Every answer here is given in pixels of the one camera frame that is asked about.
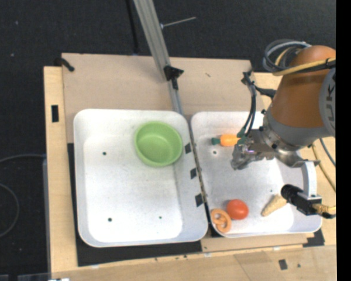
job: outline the green bowl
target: green bowl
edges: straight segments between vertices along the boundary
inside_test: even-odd
[[[180,158],[183,143],[180,134],[163,122],[148,122],[135,132],[135,149],[139,158],[147,165],[163,167]]]

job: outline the wooden table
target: wooden table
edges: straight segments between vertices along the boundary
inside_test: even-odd
[[[75,61],[79,59],[77,54],[66,54],[66,56],[69,57],[69,62],[70,58]],[[97,62],[99,62],[99,57],[104,60],[106,60],[107,57],[122,60],[122,56],[94,57],[97,57]],[[136,68],[135,70],[141,71],[145,67],[147,72],[156,72],[151,57],[133,56],[128,57],[125,61],[133,63],[134,68]],[[208,80],[207,78],[213,75],[228,76],[227,79],[225,77],[221,77],[220,79],[225,80],[224,82],[229,85],[230,80],[238,80],[241,78],[240,76],[237,77],[237,72],[247,70],[247,67],[250,66],[249,61],[245,60],[174,58],[171,59],[171,61],[172,65],[181,65],[180,68],[185,70],[185,72],[192,72],[189,73],[189,75],[185,74],[185,77],[180,77],[180,88],[183,86],[181,82],[186,83],[187,80],[191,78],[192,82],[188,83],[189,90],[190,88],[192,89],[192,87],[195,87],[194,89],[196,91],[198,88],[202,88],[202,92],[206,94],[211,90],[208,88],[211,86],[211,83],[206,82],[206,80]],[[297,257],[304,257],[306,259],[319,254],[324,255],[324,257],[321,257],[323,260],[320,263],[328,267],[329,273],[323,276],[331,277],[330,280],[334,280],[333,276],[336,277],[335,219],[323,220],[322,233],[325,238],[325,246],[319,248],[305,249],[302,247],[309,238],[314,236],[313,234],[271,235],[268,237],[239,239],[212,238],[207,234],[206,237],[202,239],[203,251],[201,253],[174,255],[163,258],[135,259],[95,266],[78,267],[67,153],[68,123],[65,104],[68,103],[68,101],[64,99],[66,96],[64,90],[64,76],[68,74],[68,72],[63,70],[65,70],[65,68],[44,68],[48,168],[46,188],[48,193],[46,198],[49,206],[49,256],[50,269],[51,272],[53,272],[53,277],[78,276],[78,280],[91,280],[91,278],[97,279],[97,276],[99,276],[100,280],[105,280],[104,278],[106,278],[106,280],[111,280],[112,276],[114,276],[118,278],[115,280],[120,280],[120,277],[122,277],[123,280],[154,280],[164,274],[163,276],[166,276],[167,280],[199,280],[198,276],[202,272],[204,280],[215,280],[217,276],[221,274],[221,271],[224,271],[225,280],[229,280],[230,277],[236,280],[237,276],[241,277],[241,280],[249,280],[247,278],[253,280],[252,277],[256,276],[258,272],[270,270],[273,272],[275,271],[273,277],[281,277],[284,278],[283,280],[296,280],[296,276],[300,276],[300,273],[305,274],[305,270],[300,270],[299,268],[298,270],[290,269],[289,267],[286,273],[282,273],[281,276],[278,276],[278,272],[281,272],[281,269],[278,265],[274,265],[278,257],[283,257],[285,256],[284,253],[288,253],[286,254],[287,257],[292,257],[292,259],[297,259]],[[141,78],[143,82],[153,82],[154,75],[152,73],[142,73],[138,75],[137,72],[133,70],[126,70],[126,72],[130,78],[139,76],[138,78]],[[280,81],[280,78],[274,77],[269,73],[255,73],[253,78],[256,79],[257,85],[263,88],[277,88]],[[219,91],[219,95],[214,96],[216,99],[215,107],[210,110],[236,109],[234,102],[231,106],[227,106],[228,104],[223,105],[223,102],[226,100],[223,93],[227,92],[227,95],[229,95],[228,92],[230,91],[232,91],[232,89],[229,87],[225,87],[222,91]],[[186,113],[196,111],[198,107],[201,109],[204,109],[203,106],[207,108],[210,107],[210,101],[203,104],[203,95],[200,95],[198,98],[195,96],[187,98],[185,97],[186,94],[182,95],[182,92],[180,92],[180,94]],[[259,106],[267,108],[270,104],[270,99],[267,97],[262,98],[263,100],[259,101]],[[54,116],[55,111],[58,112],[58,118]],[[329,151],[335,157],[335,139],[327,138],[325,142]],[[319,143],[316,143],[316,149],[319,153],[319,158],[324,164],[325,170],[331,176],[333,182],[335,182],[334,166],[330,163]],[[304,149],[302,155],[307,159],[315,159],[312,149]],[[319,167],[316,168],[316,172],[318,178],[318,193],[323,197],[323,203],[326,205],[335,205],[335,192],[332,186]],[[256,256],[255,259],[257,259],[257,261],[255,263],[261,270],[254,269],[251,273],[248,273],[248,267],[252,268],[249,266],[249,263],[253,263],[252,261],[250,262],[248,253],[249,255]],[[320,263],[318,263],[318,266],[315,266],[313,262],[305,259],[303,259],[303,263],[307,263],[306,269],[308,273],[317,275],[324,269]]]

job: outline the red tomato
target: red tomato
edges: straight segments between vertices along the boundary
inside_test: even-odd
[[[248,216],[248,206],[242,200],[234,199],[228,202],[226,212],[233,220],[242,220]]]

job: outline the white tray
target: white tray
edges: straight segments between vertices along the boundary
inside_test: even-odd
[[[135,130],[162,121],[185,148],[173,164],[153,168],[136,155]],[[150,245],[201,239],[208,228],[200,203],[187,121],[173,111],[85,109],[74,118],[78,229],[91,246]]]
[[[278,161],[251,162],[243,170],[233,170],[230,165],[233,147],[212,145],[211,138],[224,133],[237,134],[247,120],[248,112],[199,112],[192,117],[191,129],[195,143],[205,196],[210,210],[226,209],[229,200],[238,198],[249,207],[244,220],[233,220],[227,233],[216,231],[224,237],[315,232],[321,227],[321,217],[306,216],[287,204],[267,217],[261,211],[278,194],[285,184],[303,188],[301,169],[292,169]],[[263,122],[256,113],[254,128]]]

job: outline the orange ring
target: orange ring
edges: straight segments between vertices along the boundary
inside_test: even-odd
[[[217,230],[226,233],[229,232],[232,228],[232,219],[229,214],[222,209],[213,209],[211,211],[212,222],[216,224]]]

